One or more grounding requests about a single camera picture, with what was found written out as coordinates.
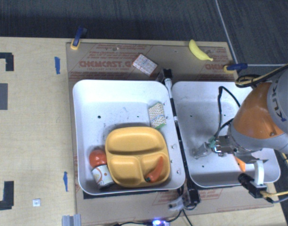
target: black tape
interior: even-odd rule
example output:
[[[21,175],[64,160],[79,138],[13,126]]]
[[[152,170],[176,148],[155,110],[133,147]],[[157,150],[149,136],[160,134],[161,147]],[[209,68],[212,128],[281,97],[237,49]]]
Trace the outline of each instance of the black tape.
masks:
[[[8,84],[0,83],[0,110],[8,109]]]
[[[14,65],[13,65],[13,54],[12,53],[0,53],[0,58],[4,58],[6,61],[6,71],[14,71]]]
[[[0,210],[12,209],[14,205],[14,181],[4,182],[3,201],[0,201]]]
[[[173,116],[176,116],[176,107],[174,106],[173,98],[170,98]]]

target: blue tape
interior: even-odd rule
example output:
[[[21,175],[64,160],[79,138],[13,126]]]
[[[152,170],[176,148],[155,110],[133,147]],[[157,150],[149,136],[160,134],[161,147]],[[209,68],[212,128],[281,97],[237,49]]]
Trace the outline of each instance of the blue tape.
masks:
[[[67,176],[67,172],[65,171],[64,172],[64,177],[63,177],[63,180],[64,180],[64,186],[65,186],[65,191],[67,192],[68,191],[68,176]]]
[[[56,74],[60,74],[60,58],[54,57],[54,59],[55,59]]]

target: black bracket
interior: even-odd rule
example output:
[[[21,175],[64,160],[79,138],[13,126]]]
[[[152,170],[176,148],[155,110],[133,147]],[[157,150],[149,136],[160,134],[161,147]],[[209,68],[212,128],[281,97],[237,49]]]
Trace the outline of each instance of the black bracket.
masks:
[[[6,71],[14,71],[14,59],[12,53],[0,53],[0,58],[4,58],[6,60]]]
[[[14,205],[14,181],[4,182],[3,200],[0,201],[0,210],[12,209]]]
[[[263,195],[260,192],[266,191],[266,185],[252,184],[252,182],[254,182],[254,179],[245,173],[241,173],[238,176],[238,181],[244,188],[248,189],[248,193],[251,194],[254,198],[263,198]]]
[[[165,84],[164,82],[165,79],[172,79],[172,78],[173,76],[172,76],[171,69],[162,69],[160,73],[158,74],[157,78],[155,79],[155,81]]]

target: cardboard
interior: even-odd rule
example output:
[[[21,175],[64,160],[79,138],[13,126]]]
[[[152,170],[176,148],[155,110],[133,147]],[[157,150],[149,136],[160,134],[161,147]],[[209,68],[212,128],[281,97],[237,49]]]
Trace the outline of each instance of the cardboard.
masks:
[[[78,52],[72,51],[67,44],[69,88],[72,93],[74,84],[83,79],[151,80],[132,66],[139,53],[162,66],[169,68],[175,81],[233,81],[232,74],[225,74],[223,66],[231,63],[232,58],[227,45],[217,46],[208,43],[200,47],[214,58],[213,62],[200,61],[190,53],[187,42],[158,44],[94,44],[82,43]],[[176,190],[144,194],[107,196],[91,198],[84,194],[78,183],[74,110],[71,98],[72,137],[74,151],[74,170],[76,186],[77,213],[81,214],[82,225],[105,225],[115,222],[147,221],[152,218],[170,218],[178,214],[169,210],[168,204],[178,197]],[[200,215],[237,210],[272,207],[264,199],[253,198],[241,187],[200,190],[201,203],[188,215]]]

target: sponge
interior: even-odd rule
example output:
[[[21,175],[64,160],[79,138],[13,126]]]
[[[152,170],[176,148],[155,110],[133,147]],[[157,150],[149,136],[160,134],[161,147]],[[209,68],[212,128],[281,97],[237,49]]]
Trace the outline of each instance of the sponge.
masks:
[[[155,129],[159,129],[166,125],[166,117],[164,113],[164,107],[161,102],[156,103],[148,109],[151,126]]]

